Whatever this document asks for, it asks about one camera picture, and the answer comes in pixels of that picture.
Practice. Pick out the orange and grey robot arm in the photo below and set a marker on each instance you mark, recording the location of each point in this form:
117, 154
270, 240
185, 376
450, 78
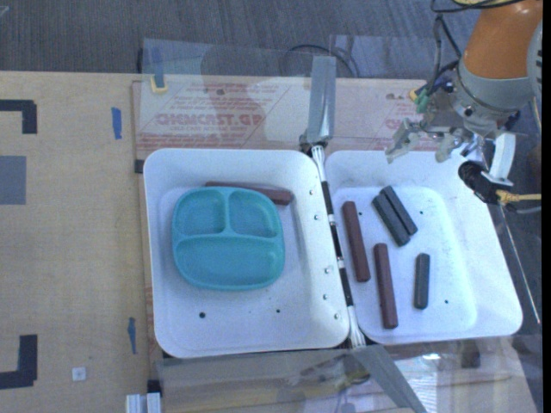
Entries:
499, 37

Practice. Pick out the dark grey rectangular bar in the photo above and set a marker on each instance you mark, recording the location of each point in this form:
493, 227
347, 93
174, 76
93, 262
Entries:
401, 211
391, 221
422, 281

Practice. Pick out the thin black and white rod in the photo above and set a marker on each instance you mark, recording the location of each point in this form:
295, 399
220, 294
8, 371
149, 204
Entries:
329, 205

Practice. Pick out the white plastic tray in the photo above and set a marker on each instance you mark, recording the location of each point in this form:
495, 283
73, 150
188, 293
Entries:
456, 273
241, 316

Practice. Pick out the teal divided plate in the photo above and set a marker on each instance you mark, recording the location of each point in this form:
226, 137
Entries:
228, 252

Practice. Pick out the black cylinder on white bracket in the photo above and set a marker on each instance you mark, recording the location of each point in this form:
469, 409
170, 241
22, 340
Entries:
504, 153

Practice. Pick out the brown cardboard board red print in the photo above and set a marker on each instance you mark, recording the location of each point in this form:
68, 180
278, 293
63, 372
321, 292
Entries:
206, 114

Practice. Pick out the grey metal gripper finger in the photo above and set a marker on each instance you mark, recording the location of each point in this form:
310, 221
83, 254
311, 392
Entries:
447, 146
401, 140

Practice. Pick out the brown rectangular bar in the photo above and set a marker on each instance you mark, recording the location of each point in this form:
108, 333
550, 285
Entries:
275, 193
356, 241
385, 286

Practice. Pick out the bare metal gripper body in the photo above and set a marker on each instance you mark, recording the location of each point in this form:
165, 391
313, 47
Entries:
447, 116

